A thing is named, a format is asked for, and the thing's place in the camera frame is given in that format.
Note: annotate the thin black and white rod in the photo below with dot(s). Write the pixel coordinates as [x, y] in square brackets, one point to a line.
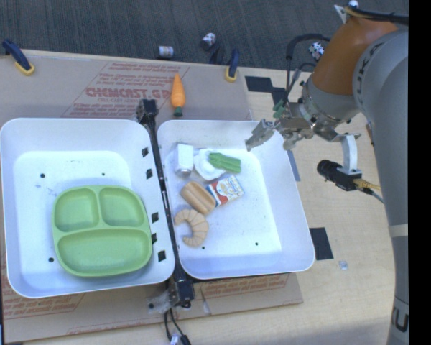
[164, 196]

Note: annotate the tan hot dog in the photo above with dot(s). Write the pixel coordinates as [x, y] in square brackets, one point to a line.
[197, 197]

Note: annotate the black and white spotted carton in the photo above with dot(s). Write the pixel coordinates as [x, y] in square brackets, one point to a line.
[316, 50]

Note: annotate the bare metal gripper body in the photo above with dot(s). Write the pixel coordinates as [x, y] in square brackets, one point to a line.
[297, 125]

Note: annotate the green divided plate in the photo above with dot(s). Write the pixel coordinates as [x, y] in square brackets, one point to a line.
[104, 244]

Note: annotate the red and white printed packet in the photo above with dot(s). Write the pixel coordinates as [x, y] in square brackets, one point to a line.
[226, 190]

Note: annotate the white fried egg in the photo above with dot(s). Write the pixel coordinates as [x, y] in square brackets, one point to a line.
[205, 169]

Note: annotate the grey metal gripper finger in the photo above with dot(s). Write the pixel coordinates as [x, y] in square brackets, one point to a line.
[291, 141]
[259, 134]

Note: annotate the brown cardboard board red print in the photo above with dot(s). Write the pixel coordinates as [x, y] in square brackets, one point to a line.
[75, 85]

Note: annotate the small white and black can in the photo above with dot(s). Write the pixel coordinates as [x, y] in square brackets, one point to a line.
[208, 41]

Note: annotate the green asparagus bundle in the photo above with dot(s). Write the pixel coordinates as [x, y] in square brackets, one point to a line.
[225, 162]

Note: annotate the white plastic tray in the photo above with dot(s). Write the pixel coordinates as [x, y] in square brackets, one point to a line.
[75, 138]
[258, 214]

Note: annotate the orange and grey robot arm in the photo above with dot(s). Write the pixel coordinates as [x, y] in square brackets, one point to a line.
[388, 95]

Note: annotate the tan croissant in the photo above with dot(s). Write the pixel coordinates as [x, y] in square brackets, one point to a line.
[198, 225]

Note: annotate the orange carrot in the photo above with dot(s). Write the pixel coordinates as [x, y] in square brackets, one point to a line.
[177, 93]

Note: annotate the black cylinder on white bracket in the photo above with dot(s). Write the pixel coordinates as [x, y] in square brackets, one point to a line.
[339, 174]

